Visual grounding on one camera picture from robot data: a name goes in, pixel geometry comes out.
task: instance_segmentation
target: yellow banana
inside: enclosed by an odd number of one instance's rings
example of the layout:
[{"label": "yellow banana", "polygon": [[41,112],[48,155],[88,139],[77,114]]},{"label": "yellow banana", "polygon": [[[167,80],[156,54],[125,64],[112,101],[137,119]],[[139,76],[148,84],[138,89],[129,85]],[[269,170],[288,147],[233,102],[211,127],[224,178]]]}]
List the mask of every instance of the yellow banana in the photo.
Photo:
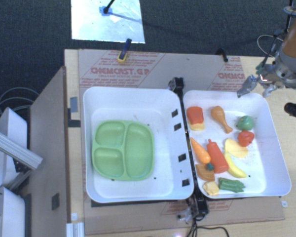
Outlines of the yellow banana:
[{"label": "yellow banana", "polygon": [[229,165],[229,169],[228,172],[233,175],[234,177],[237,178],[245,178],[247,176],[247,174],[241,170],[240,168],[238,168],[232,161],[231,156],[229,153],[224,153],[225,159]]}]

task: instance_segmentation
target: dark floor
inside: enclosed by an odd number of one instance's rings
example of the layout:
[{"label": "dark floor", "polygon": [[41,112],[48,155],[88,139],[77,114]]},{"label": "dark floor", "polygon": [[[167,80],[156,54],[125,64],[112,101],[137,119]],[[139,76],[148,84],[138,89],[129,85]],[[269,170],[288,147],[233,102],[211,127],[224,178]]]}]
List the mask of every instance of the dark floor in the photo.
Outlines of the dark floor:
[{"label": "dark floor", "polygon": [[[131,50],[262,56],[260,35],[286,26],[289,0],[140,0],[146,44]],[[269,47],[268,40],[262,42]],[[71,39],[71,0],[0,0],[0,96],[41,92],[64,64],[64,49],[121,49]]]}]

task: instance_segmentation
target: green plate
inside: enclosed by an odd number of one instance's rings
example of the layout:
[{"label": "green plate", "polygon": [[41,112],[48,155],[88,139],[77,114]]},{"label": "green plate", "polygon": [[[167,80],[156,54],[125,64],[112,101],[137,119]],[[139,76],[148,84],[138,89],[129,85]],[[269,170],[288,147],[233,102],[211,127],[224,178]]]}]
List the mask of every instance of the green plate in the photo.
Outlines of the green plate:
[{"label": "green plate", "polygon": [[115,180],[143,180],[154,166],[151,129],[127,120],[106,120],[95,130],[92,142],[93,167]]}]

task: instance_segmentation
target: wooden table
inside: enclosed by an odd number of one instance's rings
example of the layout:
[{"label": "wooden table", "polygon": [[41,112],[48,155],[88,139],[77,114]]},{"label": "wooden table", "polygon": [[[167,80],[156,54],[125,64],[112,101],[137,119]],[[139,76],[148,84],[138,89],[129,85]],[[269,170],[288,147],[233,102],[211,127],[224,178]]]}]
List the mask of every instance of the wooden table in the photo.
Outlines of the wooden table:
[{"label": "wooden table", "polygon": [[[254,73],[255,66],[261,62],[261,57],[240,57],[245,75]],[[67,101],[71,96],[79,95],[77,83],[78,75],[78,53],[77,50],[65,51],[65,65],[67,67]],[[262,93],[263,88],[258,85],[254,92]],[[230,236],[233,237],[269,237],[269,236],[296,236],[296,118],[290,117],[284,112],[284,105],[288,102],[296,103],[296,90],[280,89],[272,92],[267,98],[270,111],[272,114],[275,129],[290,174],[292,189],[290,193],[281,198],[287,203],[284,208],[285,220],[270,221],[260,223],[246,223],[225,225]],[[72,119],[80,119],[79,112],[72,113]],[[80,128],[69,129],[69,151],[70,151],[70,171],[69,178],[71,183],[70,189],[70,208],[71,212],[78,214],[78,221],[83,221],[83,194],[82,194],[82,164]],[[185,236],[188,228],[155,230],[143,232],[117,233],[107,235],[96,235],[97,237],[178,237]],[[208,231],[199,230],[199,235],[207,236],[225,236],[222,230]]]}]

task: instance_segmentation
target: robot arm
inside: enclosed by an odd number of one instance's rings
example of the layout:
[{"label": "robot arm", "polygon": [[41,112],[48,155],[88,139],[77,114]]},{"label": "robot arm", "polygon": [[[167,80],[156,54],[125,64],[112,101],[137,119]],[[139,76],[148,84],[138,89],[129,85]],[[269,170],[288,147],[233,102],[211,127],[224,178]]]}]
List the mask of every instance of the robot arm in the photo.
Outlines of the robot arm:
[{"label": "robot arm", "polygon": [[[288,6],[284,8],[284,11],[296,18],[296,9]],[[272,64],[266,64],[267,58],[268,55],[256,67],[258,76],[249,76],[242,88],[237,91],[238,97],[252,91],[258,83],[264,88],[263,97],[269,96],[272,91],[278,88],[296,89],[296,19],[283,44],[276,51],[275,61]],[[287,103],[284,110],[296,117],[296,104]]]}]

